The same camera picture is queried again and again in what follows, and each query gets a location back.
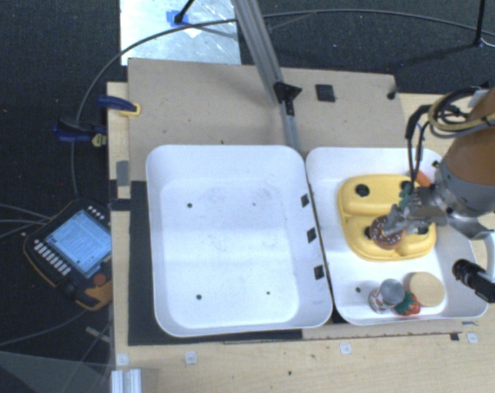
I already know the tan round biscuit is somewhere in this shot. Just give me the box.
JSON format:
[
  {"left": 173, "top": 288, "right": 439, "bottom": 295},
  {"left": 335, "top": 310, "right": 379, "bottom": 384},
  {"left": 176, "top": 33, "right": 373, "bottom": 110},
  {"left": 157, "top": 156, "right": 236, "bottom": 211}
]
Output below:
[{"left": 403, "top": 271, "right": 446, "bottom": 307}]

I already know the black cylinder on white bracket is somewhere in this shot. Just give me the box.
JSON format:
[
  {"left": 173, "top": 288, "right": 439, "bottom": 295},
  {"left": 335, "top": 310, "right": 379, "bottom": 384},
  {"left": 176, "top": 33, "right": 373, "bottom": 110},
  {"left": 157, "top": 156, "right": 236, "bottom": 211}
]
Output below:
[{"left": 452, "top": 231, "right": 495, "bottom": 305}]

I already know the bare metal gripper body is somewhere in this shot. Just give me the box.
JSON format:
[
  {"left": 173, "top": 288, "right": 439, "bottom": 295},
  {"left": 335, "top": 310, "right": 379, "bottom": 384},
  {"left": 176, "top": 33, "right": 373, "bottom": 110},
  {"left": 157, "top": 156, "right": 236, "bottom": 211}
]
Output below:
[{"left": 397, "top": 186, "right": 495, "bottom": 242}]

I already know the brown cardboard board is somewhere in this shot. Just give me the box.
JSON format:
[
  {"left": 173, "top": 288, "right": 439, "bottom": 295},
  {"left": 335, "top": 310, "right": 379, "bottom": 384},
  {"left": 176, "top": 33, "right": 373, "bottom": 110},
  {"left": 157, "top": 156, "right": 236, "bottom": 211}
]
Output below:
[{"left": 126, "top": 57, "right": 474, "bottom": 347}]

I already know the yellow divided plate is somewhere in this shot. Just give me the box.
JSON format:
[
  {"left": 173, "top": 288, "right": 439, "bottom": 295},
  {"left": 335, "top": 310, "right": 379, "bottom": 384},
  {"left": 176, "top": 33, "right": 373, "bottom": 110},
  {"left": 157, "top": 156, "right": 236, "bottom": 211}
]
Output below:
[{"left": 336, "top": 174, "right": 438, "bottom": 262}]

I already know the red tomato with green stem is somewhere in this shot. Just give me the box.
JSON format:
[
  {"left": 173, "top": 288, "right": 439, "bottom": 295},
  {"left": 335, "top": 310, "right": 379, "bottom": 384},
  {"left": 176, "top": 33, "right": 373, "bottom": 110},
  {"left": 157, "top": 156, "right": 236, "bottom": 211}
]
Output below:
[{"left": 393, "top": 291, "right": 421, "bottom": 317}]

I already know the white plastic tray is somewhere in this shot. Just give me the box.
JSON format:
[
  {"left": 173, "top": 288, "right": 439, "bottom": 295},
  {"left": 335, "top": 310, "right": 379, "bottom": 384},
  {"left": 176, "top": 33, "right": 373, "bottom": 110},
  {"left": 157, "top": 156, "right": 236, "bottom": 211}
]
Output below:
[
  {"left": 144, "top": 144, "right": 334, "bottom": 338},
  {"left": 304, "top": 147, "right": 489, "bottom": 327}
]

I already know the brown sprinkled doughnut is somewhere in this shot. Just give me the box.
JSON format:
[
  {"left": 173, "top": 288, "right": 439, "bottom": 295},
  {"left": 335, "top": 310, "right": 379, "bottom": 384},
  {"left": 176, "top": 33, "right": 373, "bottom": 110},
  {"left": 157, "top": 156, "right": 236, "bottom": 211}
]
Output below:
[{"left": 369, "top": 215, "right": 407, "bottom": 251}]

